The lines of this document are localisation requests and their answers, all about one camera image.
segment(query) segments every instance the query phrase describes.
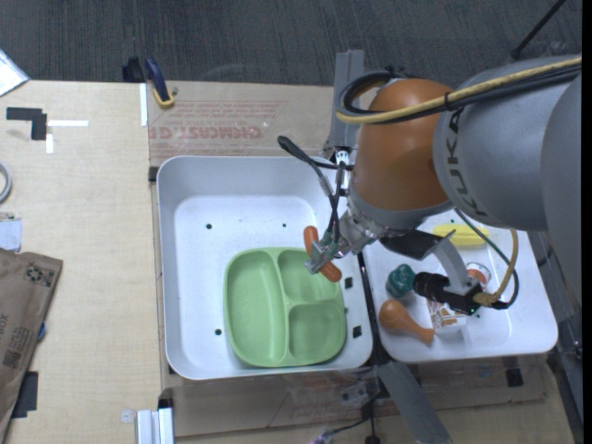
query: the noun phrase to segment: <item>green plate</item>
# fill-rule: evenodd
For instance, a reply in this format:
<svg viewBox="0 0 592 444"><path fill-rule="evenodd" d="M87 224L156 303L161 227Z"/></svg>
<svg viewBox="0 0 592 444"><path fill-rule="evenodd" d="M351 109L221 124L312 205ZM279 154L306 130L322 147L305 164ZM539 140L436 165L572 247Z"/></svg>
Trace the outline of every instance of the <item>green plate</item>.
<svg viewBox="0 0 592 444"><path fill-rule="evenodd" d="M264 248L227 266L224 314L234 352L247 364L318 364L337 355L346 323L339 283L304 266L304 249Z"/></svg>

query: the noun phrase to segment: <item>wooden table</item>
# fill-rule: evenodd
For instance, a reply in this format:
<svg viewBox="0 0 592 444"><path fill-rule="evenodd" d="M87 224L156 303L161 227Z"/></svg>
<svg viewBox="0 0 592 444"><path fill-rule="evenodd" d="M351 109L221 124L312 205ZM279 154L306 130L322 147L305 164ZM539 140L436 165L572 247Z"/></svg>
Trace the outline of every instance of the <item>wooden table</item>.
<svg viewBox="0 0 592 444"><path fill-rule="evenodd" d="M328 90L323 96L330 102ZM44 142L31 140L30 122L4 120L8 106L41 108L49 120L89 126L54 128L54 152L47 154ZM32 80L0 97L0 113L0 159L14 178L0 210L22 216L23 252L64 261L30 367L39 373L37 411L12 421L6 444L133 443L129 416L155 409L164 366L139 86ZM438 411L454 442L573 442L557 384L548 368L541 370L544 400ZM334 426L178 441L303 443ZM376 431L383 444L413 442L398 415L379 418ZM364 424L336 442L363 442L368 434Z"/></svg>

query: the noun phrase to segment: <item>brown paper bag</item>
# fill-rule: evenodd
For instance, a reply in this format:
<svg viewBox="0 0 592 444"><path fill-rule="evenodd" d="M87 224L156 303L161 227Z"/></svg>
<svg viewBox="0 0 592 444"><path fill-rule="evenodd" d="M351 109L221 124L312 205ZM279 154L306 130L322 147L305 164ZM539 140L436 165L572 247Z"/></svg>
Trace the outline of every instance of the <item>brown paper bag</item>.
<svg viewBox="0 0 592 444"><path fill-rule="evenodd" d="M63 262L0 249L0 442L56 289Z"/></svg>

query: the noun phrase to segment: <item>yellow cable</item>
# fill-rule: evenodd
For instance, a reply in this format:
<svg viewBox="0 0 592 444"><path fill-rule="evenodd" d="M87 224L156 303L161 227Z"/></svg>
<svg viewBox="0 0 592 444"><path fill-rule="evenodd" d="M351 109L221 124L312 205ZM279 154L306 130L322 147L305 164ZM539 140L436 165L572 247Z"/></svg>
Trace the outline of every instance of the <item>yellow cable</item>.
<svg viewBox="0 0 592 444"><path fill-rule="evenodd" d="M475 296L473 296L473 301L478 302L482 306L490 306L500 299L501 295L508 286L508 282L510 281L510 277L513 274L514 268L516 267L516 259L518 258L518 234L516 233L516 230L513 229L510 230L510 233L512 234L512 256L510 257L508 269L506 270L503 280L499 284L498 290L493 293L478 292Z"/></svg>
<svg viewBox="0 0 592 444"><path fill-rule="evenodd" d="M534 76L538 76L543 74L547 71L554 70L554 69L561 69L561 68L568 68L571 66L577 66L578 64L582 64L582 57L575 57L572 59L567 59L565 61L547 64L546 66L540 66L538 68L530 68L525 69L519 72L514 72L512 74L508 74L506 76L501 76L492 80L486 80L485 82L481 82L476 85L472 85L470 87L466 87L464 89L460 89L456 92L450 92L448 94L448 102L457 102L466 97L477 95L479 93L483 93L489 91L491 89L496 89L501 87L505 84L517 82L519 80L528 79ZM372 87L368 87L362 93L369 91ZM396 121L397 118L401 117L408 117L410 115L415 115L419 112L423 112L425 110L430 110L433 108L443 107L445 106L445 99L444 96L437 97L436 99L428 100L427 102L423 102L421 104L412 105L409 107L404 107L398 110L391 110L388 112L380 112L378 114L373 115L360 115L360 116L351 116L342 114L339 110L336 111L336 116L339 120L346 122L346 123L355 123L355 124L363 124L363 123L378 123L378 122L386 122L386 121Z"/></svg>

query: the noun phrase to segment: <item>dark gray floor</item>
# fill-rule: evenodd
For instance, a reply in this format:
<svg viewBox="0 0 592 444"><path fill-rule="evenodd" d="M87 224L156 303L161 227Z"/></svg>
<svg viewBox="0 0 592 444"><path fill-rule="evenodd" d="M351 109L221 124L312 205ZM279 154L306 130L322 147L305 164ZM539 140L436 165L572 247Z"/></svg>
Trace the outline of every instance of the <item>dark gray floor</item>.
<svg viewBox="0 0 592 444"><path fill-rule="evenodd" d="M0 0L0 48L37 80L121 81L129 56L169 80L331 85L334 58L458 85L508 62L557 0ZM524 57L582 47L568 0Z"/></svg>

